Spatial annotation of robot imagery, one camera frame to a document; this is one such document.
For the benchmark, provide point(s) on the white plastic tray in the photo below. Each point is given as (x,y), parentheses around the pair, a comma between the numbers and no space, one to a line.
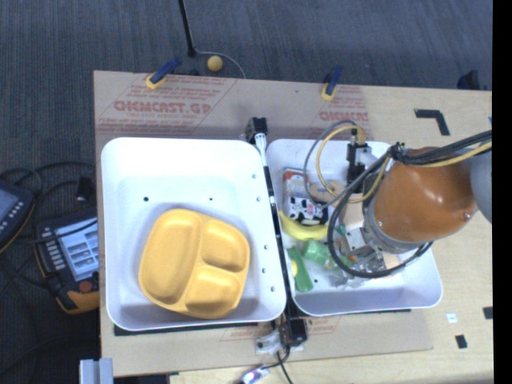
(372,298)
(180,166)

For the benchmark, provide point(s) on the yellow divided plate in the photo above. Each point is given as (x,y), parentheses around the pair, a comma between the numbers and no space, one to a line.
(176,250)

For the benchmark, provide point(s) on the green and yellow packet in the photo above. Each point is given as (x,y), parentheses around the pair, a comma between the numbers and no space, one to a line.
(302,274)

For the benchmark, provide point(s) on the black and white cow carton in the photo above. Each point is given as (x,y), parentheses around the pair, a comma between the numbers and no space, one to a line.
(302,208)

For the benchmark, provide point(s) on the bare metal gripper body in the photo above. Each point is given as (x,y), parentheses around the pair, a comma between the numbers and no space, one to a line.
(362,250)

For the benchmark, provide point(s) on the tan biscuit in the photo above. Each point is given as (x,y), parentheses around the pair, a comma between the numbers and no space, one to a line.
(318,192)

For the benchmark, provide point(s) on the black cylinder on white bracket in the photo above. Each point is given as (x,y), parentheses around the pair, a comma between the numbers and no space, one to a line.
(357,156)

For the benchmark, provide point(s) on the yellow banana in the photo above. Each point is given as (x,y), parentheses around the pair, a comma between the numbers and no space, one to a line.
(300,232)

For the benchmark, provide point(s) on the yellow ball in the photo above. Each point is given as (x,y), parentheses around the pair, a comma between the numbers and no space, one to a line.
(214,63)

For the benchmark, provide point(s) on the thin black and white rod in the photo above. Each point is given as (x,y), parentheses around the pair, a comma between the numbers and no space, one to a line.
(271,190)

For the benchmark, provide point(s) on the green crumpled packet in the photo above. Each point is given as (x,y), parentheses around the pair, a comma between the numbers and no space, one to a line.
(318,252)

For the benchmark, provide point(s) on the brown cardboard board red print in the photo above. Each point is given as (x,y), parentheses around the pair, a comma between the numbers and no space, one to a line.
(168,102)

